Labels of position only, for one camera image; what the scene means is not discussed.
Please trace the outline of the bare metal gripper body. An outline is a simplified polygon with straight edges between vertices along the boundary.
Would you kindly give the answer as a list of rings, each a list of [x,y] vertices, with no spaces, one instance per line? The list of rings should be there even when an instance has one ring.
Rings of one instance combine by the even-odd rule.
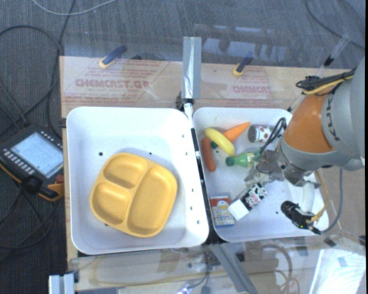
[[[320,187],[320,183],[316,180],[309,180],[312,171],[296,167],[279,150],[265,150],[256,165],[256,170],[268,175],[270,180],[286,180],[296,187],[304,187],[307,184]]]

